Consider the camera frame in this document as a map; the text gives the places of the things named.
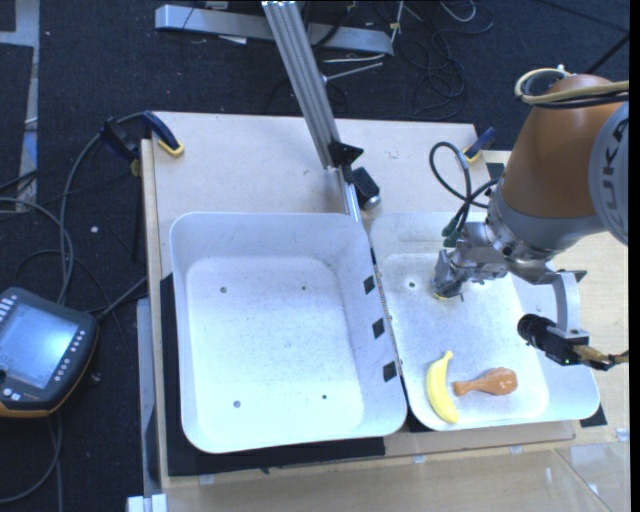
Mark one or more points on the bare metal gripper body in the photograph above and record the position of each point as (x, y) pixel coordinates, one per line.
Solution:
(482, 250)

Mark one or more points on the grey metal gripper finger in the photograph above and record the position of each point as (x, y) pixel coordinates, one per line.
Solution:
(457, 287)
(441, 272)

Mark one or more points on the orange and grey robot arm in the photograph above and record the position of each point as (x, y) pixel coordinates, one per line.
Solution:
(555, 160)

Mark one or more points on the white plastic tray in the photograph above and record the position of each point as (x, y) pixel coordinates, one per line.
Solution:
(480, 330)
(275, 340)

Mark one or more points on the brown chicken drumstick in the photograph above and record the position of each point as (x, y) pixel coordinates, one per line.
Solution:
(492, 382)

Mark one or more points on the yellow banana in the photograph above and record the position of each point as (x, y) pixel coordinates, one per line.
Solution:
(438, 387)

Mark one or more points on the pale wood board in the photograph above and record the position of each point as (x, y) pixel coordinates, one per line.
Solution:
(250, 165)

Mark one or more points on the black cylinder on white bracket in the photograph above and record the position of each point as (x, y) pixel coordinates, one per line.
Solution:
(547, 340)

